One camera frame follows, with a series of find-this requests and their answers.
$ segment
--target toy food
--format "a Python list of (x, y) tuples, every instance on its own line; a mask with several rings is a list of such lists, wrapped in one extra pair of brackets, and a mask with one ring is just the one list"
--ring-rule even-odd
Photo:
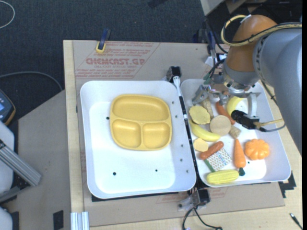
[(204, 162), (211, 172), (219, 171), (232, 161), (224, 148), (221, 148), (215, 154), (212, 154)]
[(222, 170), (207, 174), (207, 182), (211, 184), (221, 184), (233, 182), (239, 177), (239, 172), (236, 170)]
[(232, 117), (229, 115), (229, 113), (224, 109), (223, 105), (220, 105), (219, 101), (217, 101), (215, 103), (215, 108), (216, 108), (216, 111), (219, 115), (224, 115), (224, 116), (228, 117), (228, 119), (230, 120), (230, 123), (232, 125), (234, 125), (236, 123), (235, 120), (233, 120)]
[(210, 130), (213, 133), (219, 134), (220, 136), (225, 136), (229, 133), (231, 128), (231, 123), (228, 117), (224, 115), (215, 116), (210, 122)]
[(197, 138), (196, 140), (194, 140), (193, 146), (196, 151), (201, 151), (201, 152), (207, 151), (209, 148), (208, 143), (201, 138)]
[(206, 98), (205, 100), (203, 100), (201, 102), (201, 105), (208, 111), (210, 118), (213, 119), (214, 115), (213, 115), (213, 110), (212, 110), (211, 102), (209, 98)]
[(200, 106), (200, 105), (194, 105), (190, 108), (189, 114), (193, 120), (194, 123), (199, 125), (205, 125), (210, 123), (210, 114), (208, 111)]
[(205, 141), (217, 141), (219, 138), (221, 138), (220, 135), (203, 129), (201, 126), (193, 123), (191, 120), (189, 120), (189, 123), (192, 133), (196, 135), (198, 138), (202, 138)]
[(237, 128), (234, 125), (231, 125), (229, 134), (232, 136), (232, 138), (236, 139), (239, 137), (239, 135), (241, 134), (241, 129)]
[(235, 139), (234, 163), (238, 169), (246, 166), (244, 151), (238, 139)]
[(224, 146), (224, 143), (222, 141), (218, 141), (214, 143), (208, 148), (207, 151), (204, 151), (200, 154), (200, 159), (205, 160), (209, 158), (211, 155), (215, 154), (217, 151), (222, 149), (223, 146)]
[(236, 109), (236, 106), (242, 100), (243, 100), (243, 98), (240, 98), (240, 97), (237, 97), (237, 96), (230, 97), (230, 99), (228, 100), (227, 106), (226, 106), (227, 112), (230, 116), (231, 116), (231, 113)]
[(245, 144), (245, 155), (251, 160), (264, 159), (269, 154), (269, 144), (262, 139), (252, 139)]

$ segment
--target toy sausage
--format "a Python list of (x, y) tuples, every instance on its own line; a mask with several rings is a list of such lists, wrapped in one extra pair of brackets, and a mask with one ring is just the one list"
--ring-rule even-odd
[(219, 151), (220, 149), (222, 149), (224, 146), (224, 143), (222, 141), (218, 141), (216, 143), (214, 143), (213, 145), (211, 145), (207, 151), (203, 151), (200, 154), (200, 159), (205, 160), (207, 158), (209, 158), (211, 155), (215, 154), (217, 151)]

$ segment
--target toy carrot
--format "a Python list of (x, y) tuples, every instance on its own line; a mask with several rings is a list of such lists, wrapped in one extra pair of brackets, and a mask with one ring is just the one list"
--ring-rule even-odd
[(229, 113), (224, 109), (224, 107), (222, 105), (220, 105), (219, 101), (217, 101), (215, 103), (215, 108), (216, 108), (216, 111), (218, 112), (219, 115), (224, 115), (224, 116), (228, 117), (229, 120), (230, 120), (230, 123), (232, 125), (234, 125), (236, 123), (235, 120), (233, 120), (233, 118), (229, 115)]
[(239, 174), (245, 175), (243, 168), (246, 166), (246, 159), (243, 148), (238, 139), (235, 139), (234, 163), (235, 166), (239, 169)]

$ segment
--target toy pumpkin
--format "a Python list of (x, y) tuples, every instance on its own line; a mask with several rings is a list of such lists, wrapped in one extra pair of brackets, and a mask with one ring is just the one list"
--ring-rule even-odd
[(251, 160), (261, 160), (270, 154), (269, 144), (262, 139), (252, 139), (245, 144), (245, 155)]

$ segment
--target toy banana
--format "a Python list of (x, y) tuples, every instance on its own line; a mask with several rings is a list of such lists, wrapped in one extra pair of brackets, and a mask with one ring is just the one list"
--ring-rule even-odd
[(227, 103), (227, 112), (229, 115), (236, 109), (236, 106), (239, 104), (240, 101), (242, 101), (243, 98), (232, 96)]
[(219, 138), (221, 138), (220, 135), (203, 129), (201, 126), (193, 123), (191, 120), (189, 120), (189, 123), (193, 134), (205, 141), (217, 141)]

